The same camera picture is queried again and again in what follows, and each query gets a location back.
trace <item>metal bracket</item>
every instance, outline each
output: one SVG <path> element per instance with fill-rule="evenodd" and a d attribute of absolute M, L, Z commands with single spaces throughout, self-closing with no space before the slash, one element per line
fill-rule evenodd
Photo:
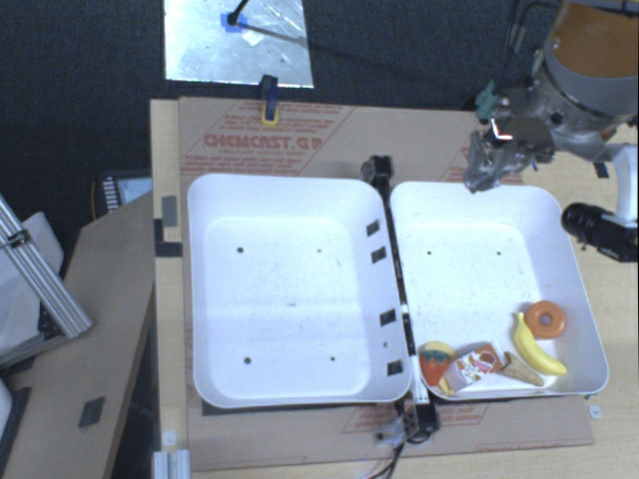
<path fill-rule="evenodd" d="M 191 479 L 189 449 L 153 453 L 153 479 Z"/>
<path fill-rule="evenodd" d="M 0 248 L 4 249 L 20 274 L 36 292 L 66 337 L 77 337 L 89 329 L 91 319 L 66 289 L 62 279 L 42 257 L 29 233 L 22 228 L 22 223 L 2 196 Z"/>
<path fill-rule="evenodd" d="M 375 445 L 398 447 L 417 433 L 417 415 L 414 409 L 405 411 L 389 424 L 379 427 L 375 433 Z"/>

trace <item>cardboard sheet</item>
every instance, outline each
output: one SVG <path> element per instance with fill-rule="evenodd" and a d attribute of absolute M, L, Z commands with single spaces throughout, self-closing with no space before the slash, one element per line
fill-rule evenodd
<path fill-rule="evenodd" d="M 170 103 L 162 105 L 168 109 Z M 157 136 L 179 135 L 180 157 L 167 155 L 166 144 L 154 143 L 154 151 L 159 152 L 154 153 L 154 162 L 179 164 L 181 186 L 178 193 L 174 183 L 169 184 L 173 190 L 156 191 L 156 208 L 162 197 L 181 201 L 184 244 L 188 243 L 185 195 L 190 183 L 208 172 L 357 178 L 361 164 L 371 155 L 392 155 L 395 183 L 460 181 L 467 139 L 475 123 L 474 116 L 462 112 L 281 103 L 280 124 L 265 128 L 257 102 L 182 99 L 173 132 L 165 130 Z M 154 165 L 154 172 L 166 182 L 159 164 Z M 518 176 L 508 181 L 521 183 Z M 374 432 L 396 417 L 392 404 L 227 411 L 203 403 L 193 385 L 187 246 L 183 252 L 187 446 L 194 471 L 390 456 L 388 447 L 375 445 Z M 160 290 L 163 282 L 159 276 Z M 542 411 L 546 415 L 540 418 Z M 426 444 L 407 448 L 406 455 L 594 441 L 584 400 L 579 397 L 442 405 L 439 416 L 441 429 Z M 519 422 L 512 424 L 513 418 Z"/>

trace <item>orange donut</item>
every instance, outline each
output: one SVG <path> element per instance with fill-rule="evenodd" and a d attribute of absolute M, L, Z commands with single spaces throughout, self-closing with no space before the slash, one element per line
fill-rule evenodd
<path fill-rule="evenodd" d="M 552 301 L 537 301 L 526 310 L 523 320 L 538 339 L 554 339 L 566 327 L 563 310 Z"/>

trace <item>banana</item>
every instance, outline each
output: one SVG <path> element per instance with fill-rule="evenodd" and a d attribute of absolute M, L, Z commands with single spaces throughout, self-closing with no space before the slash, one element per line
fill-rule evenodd
<path fill-rule="evenodd" d="M 568 372 L 566 366 L 539 347 L 534 335 L 523 320 L 523 312 L 517 313 L 517 327 L 514 335 L 515 347 L 521 357 L 532 368 L 542 374 L 561 376 Z"/>

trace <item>wooden board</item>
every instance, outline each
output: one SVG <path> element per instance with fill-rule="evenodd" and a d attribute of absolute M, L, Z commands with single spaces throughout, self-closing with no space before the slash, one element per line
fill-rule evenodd
<path fill-rule="evenodd" d="M 5 478 L 111 477 L 151 321 L 152 223 L 147 195 L 82 230 L 65 284 L 94 325 L 8 378 L 31 395 Z M 78 427 L 100 398 L 99 421 Z"/>
<path fill-rule="evenodd" d="M 161 221 L 163 197 L 176 197 L 177 208 L 180 206 L 177 102 L 152 102 L 151 121 L 153 215 L 154 219 Z M 163 226 L 162 231 L 162 238 L 166 241 L 182 240 L 180 220 L 175 226 Z M 157 278 L 166 282 L 161 287 L 156 286 L 160 430 L 163 449 L 174 451 L 188 445 L 182 259 L 156 257 L 156 272 Z"/>

